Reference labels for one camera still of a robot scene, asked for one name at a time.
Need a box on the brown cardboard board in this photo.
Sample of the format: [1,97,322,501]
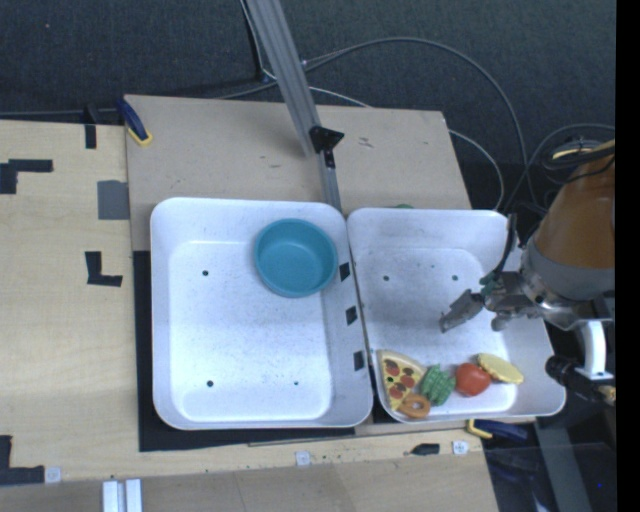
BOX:
[123,94,485,454]

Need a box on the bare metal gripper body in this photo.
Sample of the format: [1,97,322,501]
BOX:
[482,271,613,332]

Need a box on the red toy tomato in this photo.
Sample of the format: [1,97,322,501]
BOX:
[454,361,493,398]

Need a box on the green toy broccoli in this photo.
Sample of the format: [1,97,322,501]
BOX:
[418,363,457,407]

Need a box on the toy pizza slice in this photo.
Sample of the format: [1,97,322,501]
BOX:
[375,348,428,413]

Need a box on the yellow toy biscuit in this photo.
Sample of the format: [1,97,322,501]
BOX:
[474,352,526,386]

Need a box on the black cylinder on white bracket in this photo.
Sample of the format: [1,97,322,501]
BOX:
[544,319,617,404]

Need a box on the orange toy doughnut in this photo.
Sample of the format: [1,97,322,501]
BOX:
[397,393,432,421]

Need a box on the thin black rod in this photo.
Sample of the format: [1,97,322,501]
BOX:
[343,211,376,404]

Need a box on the teal bowl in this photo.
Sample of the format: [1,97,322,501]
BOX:
[252,217,340,300]

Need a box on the white plastic tray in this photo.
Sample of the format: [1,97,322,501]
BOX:
[149,196,375,432]
[345,206,568,425]

